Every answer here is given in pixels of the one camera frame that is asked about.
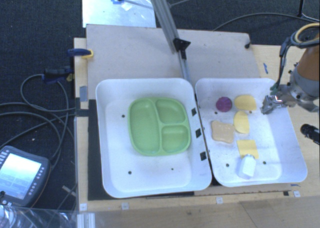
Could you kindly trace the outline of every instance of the black cable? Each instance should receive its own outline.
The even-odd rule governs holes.
[[[43,108],[43,107],[40,107],[40,106],[37,106],[37,105],[35,105],[35,104],[30,103],[30,102],[26,99],[26,97],[25,97],[25,95],[24,95],[24,86],[25,86],[25,84],[26,84],[29,80],[33,79],[33,78],[36,78],[36,77],[42,78],[42,75],[43,75],[43,74],[35,74],[35,75],[32,75],[32,76],[29,76],[28,78],[26,78],[26,79],[22,82],[22,84],[21,84],[21,86],[20,86],[20,95],[21,95],[23,101],[24,101],[26,104],[28,104],[29,106],[33,107],[34,109],[36,109],[36,110],[38,110],[38,111],[42,111],[42,112],[47,112],[47,113],[58,113],[58,112],[74,111],[76,108],[68,108],[68,107],[67,107],[67,109],[48,110],[48,109],[45,109],[45,108]],[[65,97],[68,99],[68,95],[67,95],[67,92],[66,92],[65,88],[62,86],[62,84],[61,84],[59,81],[57,81],[57,84],[60,86],[60,88],[62,89],[62,91],[63,91],[63,93],[64,93],[64,95],[65,95]]]
[[[284,72],[284,68],[286,64],[286,56],[291,45],[292,44],[290,42],[290,37],[287,37],[281,45],[280,53],[279,53],[279,57],[280,57],[279,75],[276,83],[271,87],[272,91],[277,90],[280,85],[281,77]]]
[[[252,14],[245,14],[242,16],[238,16],[236,18],[233,18],[221,25],[219,25],[218,27],[214,28],[212,31],[217,31],[218,29],[220,29],[221,27],[224,27],[232,22],[235,22],[237,20],[240,19],[244,19],[244,18],[249,18],[249,17],[254,17],[254,16],[278,16],[278,17],[287,17],[287,18],[293,18],[293,19],[298,19],[301,21],[305,21],[305,22],[314,22],[312,19],[310,18],[304,18],[304,17],[298,17],[298,16],[294,16],[291,14],[282,14],[282,13],[275,13],[275,12],[260,12],[260,13],[252,13]]]
[[[5,113],[0,113],[0,117],[5,117],[5,116],[15,116],[15,115],[23,115],[23,116],[33,116],[36,118],[39,118],[41,120],[46,121],[46,123],[48,123],[54,130],[54,132],[56,133],[59,142],[61,141],[61,136],[60,133],[57,129],[57,127],[46,117],[43,117],[39,114],[36,113],[32,113],[32,112],[27,112],[27,111],[11,111],[11,112],[5,112]],[[0,145],[0,149],[3,148],[6,145],[6,143],[3,143],[2,145]]]
[[[315,18],[309,17],[309,16],[307,16],[307,15],[304,14],[304,12],[303,12],[304,5],[305,5],[305,0],[300,0],[300,7],[299,7],[298,17],[300,17],[300,18],[301,18],[301,17],[307,18],[307,19],[311,20],[312,22],[319,22],[319,19],[315,19]]]
[[[57,146],[54,154],[53,154],[53,155],[51,156],[51,158],[50,158],[50,161],[53,161],[54,159],[56,159],[55,162],[52,164],[51,170],[53,170],[53,169],[56,167],[56,165],[58,164],[58,161],[59,161],[59,158],[60,158],[60,155],[61,155],[61,147],[62,147],[62,143],[63,143],[64,138],[65,138],[66,131],[69,132],[69,134],[71,135],[72,139],[74,140],[74,137],[73,137],[73,135],[72,135],[72,132],[71,132],[70,129],[68,128],[68,119],[69,119],[69,115],[70,115],[70,114],[67,113],[66,115],[64,115],[63,118],[65,118],[65,121],[63,121],[63,120],[62,120],[59,116],[57,116],[55,113],[56,113],[56,112],[68,112],[68,111],[73,111],[73,110],[75,110],[75,108],[69,108],[69,101],[68,101],[67,92],[66,92],[65,88],[62,86],[62,84],[61,84],[60,82],[57,82],[57,83],[58,83],[58,85],[60,86],[60,88],[62,89],[62,92],[63,92],[63,94],[64,94],[65,102],[66,102],[66,109],[48,110],[48,109],[46,109],[46,108],[44,108],[44,107],[41,107],[41,106],[32,104],[32,103],[30,103],[29,101],[27,101],[27,99],[26,99],[26,97],[24,96],[24,93],[23,93],[24,86],[25,86],[25,84],[26,84],[29,80],[31,80],[31,79],[33,79],[33,78],[36,78],[36,77],[42,77],[42,74],[35,74],[35,75],[32,75],[32,76],[29,76],[28,78],[26,78],[26,79],[23,81],[23,83],[22,83],[21,86],[20,86],[20,95],[21,95],[22,99],[24,100],[24,103],[23,103],[23,102],[2,103],[2,104],[0,104],[0,107],[11,106],[11,105],[13,105],[13,106],[14,106],[14,105],[27,106],[27,107],[31,107],[31,108],[33,108],[33,109],[35,109],[35,110],[37,110],[37,111],[44,112],[44,113],[47,113],[47,114],[49,114],[49,115],[52,115],[52,116],[55,118],[54,120],[57,119],[57,120],[62,124],[62,126],[63,126],[63,131],[62,131],[61,136],[60,136],[60,133],[59,133],[58,129],[55,127],[55,125],[52,123],[51,120],[50,120],[51,123],[49,123],[49,122],[48,122],[49,120],[48,120],[47,118],[45,118],[45,117],[43,117],[43,116],[41,116],[41,115],[39,115],[39,114],[36,114],[36,115],[34,115],[34,116],[36,116],[36,117],[38,117],[38,118],[42,117],[42,119],[45,120],[46,122],[45,122],[45,123],[42,123],[42,124],[39,124],[39,125],[37,125],[37,126],[35,126],[35,127],[33,127],[33,128],[30,128],[30,129],[28,129],[28,130],[26,130],[26,131],[24,131],[24,132],[22,132],[22,133],[20,133],[20,134],[18,134],[18,135],[16,135],[16,136],[14,136],[14,137],[11,138],[10,140],[8,140],[8,141],[5,142],[4,144],[2,144],[2,146],[0,146],[0,147],[3,147],[3,146],[5,146],[5,145],[9,144],[10,142],[12,142],[14,139],[16,139],[16,138],[18,138],[18,137],[20,137],[20,136],[22,136],[22,135],[25,135],[26,133],[28,133],[28,132],[36,129],[36,128],[39,128],[39,127],[44,126],[45,124],[48,124],[48,123],[49,123],[53,128],[55,128],[56,133],[59,134],[59,143],[58,143],[58,146]],[[22,113],[25,113],[25,112],[16,112],[16,111],[9,112],[10,115],[17,115],[17,114],[22,114]]]
[[[300,48],[300,49],[306,49],[306,48],[311,48],[311,47],[314,47],[314,46],[317,46],[319,45],[319,39],[316,39],[316,40],[310,40],[310,41],[307,41],[307,42],[296,42],[295,41],[295,35],[296,35],[297,32],[294,32],[291,37],[290,37],[290,41],[291,41],[291,44]]]
[[[25,104],[24,104],[24,103],[4,103],[4,104],[0,104],[0,107],[1,107],[1,106],[7,106],[7,105],[25,105]],[[26,113],[26,112],[13,111],[13,112],[7,112],[7,113],[3,113],[3,114],[18,115],[18,114],[23,114],[23,113]],[[66,133],[66,129],[67,129],[67,123],[68,123],[69,114],[67,113],[67,114],[65,115],[65,118],[66,118],[65,122],[63,122],[63,120],[62,120],[61,118],[59,118],[57,115],[55,115],[54,113],[51,113],[51,114],[52,114],[53,116],[55,116],[56,119],[58,119],[61,123],[64,124],[64,126],[63,126],[63,132],[62,132],[62,135],[61,135],[61,136],[60,136],[60,133],[59,133],[57,127],[56,127],[49,119],[43,117],[42,115],[35,114],[35,113],[32,113],[32,112],[28,112],[28,115],[30,115],[30,116],[33,115],[33,116],[38,117],[38,118],[41,117],[43,120],[46,121],[46,124],[50,122],[50,125],[55,129],[56,133],[59,134],[59,144],[58,144],[58,147],[57,147],[56,151],[54,152],[54,154],[52,155],[52,157],[50,158],[50,160],[52,161],[52,160],[57,156],[58,152],[61,150],[61,146],[62,146],[62,143],[63,143],[63,139],[64,139],[64,137],[65,137],[65,133]],[[25,133],[28,133],[29,131],[30,131],[30,130],[28,129],[28,130],[24,131],[22,134],[24,135]],[[12,138],[11,138],[9,141],[3,143],[3,144],[0,146],[0,148],[4,147],[5,145],[7,145],[8,143],[10,143],[11,141],[13,141]]]
[[[58,121],[58,119],[53,118],[53,119],[50,119],[50,121],[51,122],[56,122],[56,121]],[[23,135],[25,135],[25,134],[33,131],[33,130],[36,130],[36,129],[42,127],[42,126],[45,126],[47,124],[48,124],[47,122],[44,122],[44,123],[41,123],[39,125],[33,126],[33,127],[29,128],[28,130],[25,130],[25,131],[21,132],[20,134],[17,134],[14,137],[10,138],[8,141],[5,142],[5,145],[8,145],[9,143],[11,143],[12,141],[16,140],[17,138],[22,137]],[[74,137],[73,133],[71,132],[70,128],[67,127],[67,131],[68,131],[69,135],[71,136],[72,140],[75,140],[75,137]]]
[[[7,103],[0,103],[0,107],[5,107],[5,106],[27,106],[27,107],[29,107],[29,105],[26,104],[26,103],[24,103],[24,102],[7,102]],[[59,121],[63,126],[66,124],[66,123],[62,120],[62,118],[65,118],[67,115],[57,116],[57,115],[55,115],[54,113],[50,113],[50,114],[55,117],[55,118],[53,118],[53,119],[50,119],[51,122]],[[11,143],[13,140],[15,140],[15,139],[23,136],[24,134],[27,134],[27,133],[29,133],[29,132],[31,132],[31,131],[33,131],[33,130],[36,130],[37,128],[40,128],[40,127],[42,127],[42,126],[44,126],[44,125],[47,125],[47,124],[48,124],[47,122],[44,122],[44,123],[41,123],[41,124],[36,125],[36,126],[34,126],[34,127],[31,127],[31,128],[29,128],[28,130],[26,130],[26,131],[24,131],[24,132],[22,132],[22,133],[20,133],[20,134],[18,134],[18,135],[16,135],[16,136],[12,137],[9,141],[6,142],[6,144],[9,144],[9,143]],[[74,135],[73,135],[72,131],[70,130],[70,128],[66,127],[66,129],[67,129],[69,135],[71,136],[71,138],[72,138],[73,140],[75,140]]]

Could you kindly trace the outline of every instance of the purple ball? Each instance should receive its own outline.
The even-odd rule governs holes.
[[[226,96],[220,97],[218,101],[215,103],[215,107],[220,112],[226,113],[230,111],[230,109],[232,108],[232,101],[230,100],[230,98]]]

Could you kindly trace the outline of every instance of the metal pole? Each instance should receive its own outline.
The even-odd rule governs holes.
[[[167,0],[151,0],[151,3],[172,53],[178,52],[182,77],[191,82],[187,59],[182,58],[182,51],[177,50],[174,45],[174,40],[179,39],[179,34]]]

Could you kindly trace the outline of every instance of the screen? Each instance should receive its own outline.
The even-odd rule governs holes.
[[[23,200],[41,163],[10,153],[0,169],[0,191]]]

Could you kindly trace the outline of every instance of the cable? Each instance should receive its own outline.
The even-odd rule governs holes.
[[[43,74],[35,74],[35,75],[32,75],[32,76],[29,76],[28,78],[26,78],[26,79],[22,82],[22,84],[21,84],[21,86],[20,86],[20,95],[21,95],[23,101],[24,101],[26,104],[28,104],[29,106],[33,107],[34,109],[39,110],[39,111],[42,111],[42,112],[47,112],[47,113],[58,113],[58,112],[67,112],[67,111],[73,111],[73,110],[75,110],[76,108],[68,108],[68,107],[67,107],[67,109],[48,110],[48,109],[45,109],[45,108],[43,108],[43,107],[39,107],[39,106],[37,106],[37,105],[35,105],[35,104],[31,104],[31,103],[26,99],[26,97],[25,97],[25,95],[24,95],[24,86],[25,86],[25,84],[26,84],[29,80],[33,79],[33,78],[36,78],[36,77],[42,78],[42,76],[43,76]],[[65,97],[68,99],[68,95],[67,95],[67,92],[66,92],[65,88],[62,86],[62,84],[61,84],[59,81],[57,81],[57,84],[61,87],[61,89],[62,89]]]
[[[76,184],[70,189],[70,191],[67,193],[67,195],[64,197],[64,199],[61,201],[60,205],[57,207],[56,211],[60,210],[60,208],[62,207],[62,205],[65,203],[65,201],[67,200],[67,198],[73,193],[73,191],[77,188],[77,186],[78,186],[78,183],[76,183]],[[50,218],[48,224],[46,225],[46,228],[49,228],[49,227],[50,227],[50,225],[51,225],[51,223],[52,223],[52,221],[53,221],[53,219],[54,219],[54,217],[55,217],[56,214],[57,214],[57,213],[54,213],[54,214],[52,215],[52,217]]]
[[[27,107],[28,107],[29,105],[26,104],[26,103],[24,103],[24,102],[0,103],[0,107],[5,107],[5,106],[27,106]],[[50,119],[51,122],[59,121],[62,125],[65,125],[65,124],[66,124],[66,123],[62,120],[62,118],[65,118],[67,115],[56,116],[54,113],[51,113],[51,114],[52,114],[53,116],[55,116],[55,118]],[[22,133],[20,133],[20,134],[18,134],[18,135],[16,135],[16,136],[12,137],[12,138],[9,139],[7,142],[5,142],[5,144],[7,145],[7,144],[11,143],[12,141],[14,141],[15,139],[17,139],[17,138],[19,138],[19,137],[21,137],[21,136],[23,136],[23,135],[25,135],[25,134],[33,131],[33,130],[36,130],[37,128],[40,128],[40,127],[42,127],[42,126],[44,126],[44,125],[47,125],[47,124],[48,124],[47,122],[44,122],[44,123],[41,123],[41,124],[36,125],[36,126],[34,126],[34,127],[31,127],[31,128],[29,128],[28,130],[26,130],[26,131],[24,131],[24,132],[22,132]],[[69,135],[71,136],[72,140],[75,140],[75,137],[74,137],[72,131],[70,130],[70,128],[66,127],[66,129],[67,129]]]
[[[12,116],[12,115],[33,116],[33,117],[37,117],[37,118],[39,118],[41,120],[46,121],[53,128],[53,130],[55,131],[59,142],[61,141],[61,136],[60,136],[60,133],[59,133],[57,127],[49,119],[47,119],[47,118],[45,118],[45,117],[43,117],[43,116],[41,116],[39,114],[35,114],[35,113],[32,113],[32,112],[26,112],[26,111],[11,111],[11,112],[0,113],[0,117]],[[3,143],[2,145],[0,145],[0,149],[3,148],[5,145],[6,145],[6,143]]]
[[[69,132],[69,134],[71,135],[72,139],[74,140],[74,136],[73,136],[73,133],[70,131],[70,129],[68,128],[68,119],[69,119],[69,116],[70,115],[74,115],[74,114],[69,114],[68,111],[73,111],[75,110],[75,108],[69,108],[69,101],[68,101],[68,95],[67,95],[67,92],[65,90],[65,88],[62,86],[62,84],[60,82],[57,82],[58,85],[60,86],[60,88],[62,89],[62,92],[64,94],[64,97],[65,97],[65,103],[66,103],[66,109],[58,109],[58,110],[48,110],[42,106],[38,106],[36,104],[32,104],[30,103],[26,97],[24,96],[24,86],[25,84],[33,79],[33,78],[37,78],[37,77],[41,77],[42,78],[42,74],[35,74],[35,75],[32,75],[32,76],[29,76],[27,77],[21,84],[20,86],[20,95],[23,99],[24,102],[9,102],[9,103],[2,103],[0,104],[0,107],[6,107],[6,106],[25,106],[25,107],[30,107],[32,109],[35,109],[37,111],[40,111],[40,112],[44,112],[48,115],[51,115],[54,117],[54,119],[52,120],[49,120],[47,119],[46,117],[42,116],[42,115],[39,115],[39,114],[35,114],[35,113],[32,113],[32,112],[25,112],[25,111],[12,111],[12,112],[6,112],[6,113],[3,113],[3,114],[0,114],[0,117],[2,116],[7,116],[7,115],[29,115],[29,116],[34,116],[34,117],[37,117],[39,119],[42,119],[44,120],[45,122],[42,123],[42,124],[39,124],[37,126],[34,126],[32,128],[29,128],[27,130],[25,130],[24,132],[14,136],[13,138],[9,139],[8,141],[6,141],[5,143],[3,143],[0,148],[2,148],[3,146],[11,143],[13,140],[15,140],[16,138],[18,137],[21,137],[22,135],[25,135],[26,133],[29,133],[30,131],[34,130],[34,129],[37,129],[41,126],[44,126],[46,124],[50,124],[51,127],[54,129],[54,131],[56,132],[56,134],[58,135],[58,146],[54,152],[54,154],[50,157],[50,161],[52,162],[54,159],[54,163],[52,164],[52,167],[51,167],[51,170],[53,170],[56,165],[58,164],[58,161],[60,159],[60,155],[61,155],[61,147],[62,147],[62,144],[63,144],[63,141],[64,141],[64,138],[65,138],[65,134],[66,134],[66,131]],[[56,112],[67,112],[65,115],[63,115],[62,117],[59,117],[57,116],[55,113]],[[61,123],[61,125],[63,126],[63,131],[60,135],[57,127],[53,124],[53,121],[59,121]]]
[[[298,14],[299,17],[300,17],[300,15],[301,15],[302,17],[305,17],[305,18],[309,19],[311,22],[319,22],[319,19],[312,18],[312,17],[307,16],[307,15],[305,15],[305,14],[303,13],[304,5],[305,5],[305,0],[302,0],[302,3],[301,3],[300,5],[301,5],[300,10],[299,10],[300,13]]]
[[[319,37],[311,39],[311,40],[307,40],[307,41],[301,41],[299,39],[299,36],[307,29],[310,28],[319,28],[320,23],[316,22],[316,23],[309,23],[303,27],[301,27],[299,30],[297,30],[296,32],[294,32],[291,35],[291,43],[295,46],[297,46],[300,49],[304,49],[304,48],[309,48],[309,47],[313,47],[319,44]]]
[[[242,16],[238,16],[236,18],[233,18],[233,19],[231,19],[231,20],[219,25],[218,27],[214,28],[212,31],[213,32],[217,31],[221,27],[224,27],[224,26],[226,26],[226,25],[228,25],[228,24],[230,24],[232,22],[235,22],[237,20],[244,19],[244,18],[249,18],[249,17],[255,17],[255,16],[279,16],[279,17],[287,17],[287,18],[298,19],[298,20],[305,21],[305,22],[314,22],[311,19],[298,17],[298,16],[294,16],[294,15],[290,15],[290,14],[282,14],[282,13],[274,13],[274,12],[260,12],[260,13],[251,13],[251,14],[245,14],[245,15],[242,15]]]
[[[278,80],[275,83],[275,88],[274,89],[278,89],[279,88],[279,85],[280,85],[280,82],[281,82],[281,77],[282,77],[282,74],[284,72],[284,68],[285,68],[285,65],[286,65],[287,53],[288,53],[288,50],[289,50],[290,47],[291,47],[291,45],[288,45],[286,47],[284,53],[283,53],[283,56],[280,56],[279,75],[278,75]]]

